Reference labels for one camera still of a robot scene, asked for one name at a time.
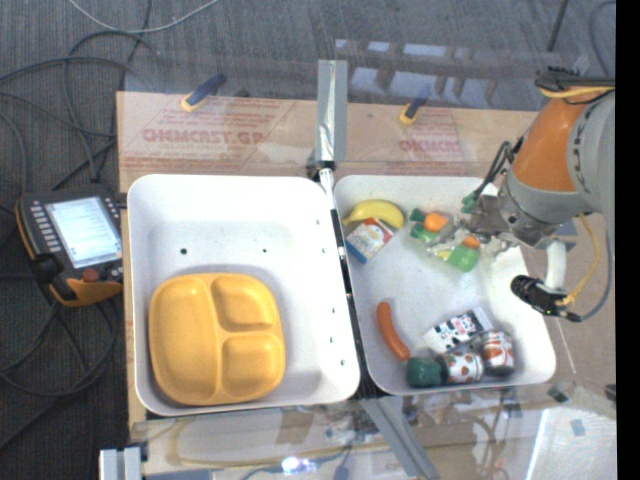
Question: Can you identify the yellow divided plate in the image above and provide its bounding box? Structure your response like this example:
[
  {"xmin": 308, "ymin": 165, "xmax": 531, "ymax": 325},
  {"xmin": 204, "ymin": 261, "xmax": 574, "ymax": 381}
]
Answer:
[{"xmin": 147, "ymin": 272, "xmax": 287, "ymax": 408}]

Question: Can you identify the green broccoli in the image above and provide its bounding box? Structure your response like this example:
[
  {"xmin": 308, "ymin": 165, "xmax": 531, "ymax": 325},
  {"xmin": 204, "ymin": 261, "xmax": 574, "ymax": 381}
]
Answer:
[{"xmin": 405, "ymin": 356, "xmax": 444, "ymax": 389}]

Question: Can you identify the brown cardboard board, red print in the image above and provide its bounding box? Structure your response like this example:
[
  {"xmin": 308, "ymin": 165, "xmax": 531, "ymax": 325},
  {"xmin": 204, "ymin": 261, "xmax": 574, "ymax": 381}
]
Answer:
[{"xmin": 115, "ymin": 91, "xmax": 577, "ymax": 427}]

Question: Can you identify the orange sausage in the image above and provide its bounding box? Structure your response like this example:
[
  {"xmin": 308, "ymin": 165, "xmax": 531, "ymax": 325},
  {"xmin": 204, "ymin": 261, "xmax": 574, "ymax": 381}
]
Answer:
[{"xmin": 376, "ymin": 300, "xmax": 412, "ymax": 363}]

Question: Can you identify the cow print carton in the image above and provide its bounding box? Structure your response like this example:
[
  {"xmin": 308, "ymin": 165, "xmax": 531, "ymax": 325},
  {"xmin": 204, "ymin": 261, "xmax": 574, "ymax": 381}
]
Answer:
[{"xmin": 422, "ymin": 307, "xmax": 494, "ymax": 355}]

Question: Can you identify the white, blue and red carton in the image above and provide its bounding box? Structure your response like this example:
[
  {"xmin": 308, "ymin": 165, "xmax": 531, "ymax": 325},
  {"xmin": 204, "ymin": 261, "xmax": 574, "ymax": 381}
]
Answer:
[{"xmin": 344, "ymin": 217, "xmax": 397, "ymax": 265}]

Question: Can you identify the yellow banana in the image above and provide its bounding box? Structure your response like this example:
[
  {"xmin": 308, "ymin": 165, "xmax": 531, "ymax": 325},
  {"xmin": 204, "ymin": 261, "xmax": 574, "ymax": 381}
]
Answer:
[{"xmin": 341, "ymin": 198, "xmax": 406, "ymax": 230}]

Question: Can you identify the white plastic tray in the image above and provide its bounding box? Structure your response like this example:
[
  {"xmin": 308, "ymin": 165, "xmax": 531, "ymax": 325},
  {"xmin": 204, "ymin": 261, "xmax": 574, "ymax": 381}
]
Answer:
[
  {"xmin": 126, "ymin": 173, "xmax": 362, "ymax": 418},
  {"xmin": 332, "ymin": 174, "xmax": 558, "ymax": 398}
]

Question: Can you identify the green bottle with orange cap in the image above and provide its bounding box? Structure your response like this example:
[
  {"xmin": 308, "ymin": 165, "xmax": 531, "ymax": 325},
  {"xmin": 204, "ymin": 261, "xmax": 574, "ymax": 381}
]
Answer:
[
  {"xmin": 446, "ymin": 234, "xmax": 482, "ymax": 273},
  {"xmin": 409, "ymin": 207, "xmax": 452, "ymax": 244}
]

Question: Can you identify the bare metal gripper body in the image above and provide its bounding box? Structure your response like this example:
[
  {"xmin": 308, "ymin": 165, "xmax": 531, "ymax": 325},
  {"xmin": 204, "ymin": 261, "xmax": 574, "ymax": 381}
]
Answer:
[{"xmin": 462, "ymin": 193, "xmax": 518, "ymax": 245}]

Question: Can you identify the white can with strawberries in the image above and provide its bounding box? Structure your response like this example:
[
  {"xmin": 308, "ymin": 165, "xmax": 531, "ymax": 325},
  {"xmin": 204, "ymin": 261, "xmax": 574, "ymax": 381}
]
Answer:
[{"xmin": 438, "ymin": 349, "xmax": 486, "ymax": 386}]

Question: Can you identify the red and white can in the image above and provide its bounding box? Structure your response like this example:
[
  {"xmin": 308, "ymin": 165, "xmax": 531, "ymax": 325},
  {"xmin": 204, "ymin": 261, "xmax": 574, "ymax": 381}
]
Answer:
[{"xmin": 478, "ymin": 330, "xmax": 517, "ymax": 377}]

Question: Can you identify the black cylinder on white bracket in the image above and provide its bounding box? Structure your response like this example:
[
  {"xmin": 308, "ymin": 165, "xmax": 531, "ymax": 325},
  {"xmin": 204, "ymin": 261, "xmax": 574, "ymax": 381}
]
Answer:
[{"xmin": 510, "ymin": 239, "xmax": 572, "ymax": 318}]

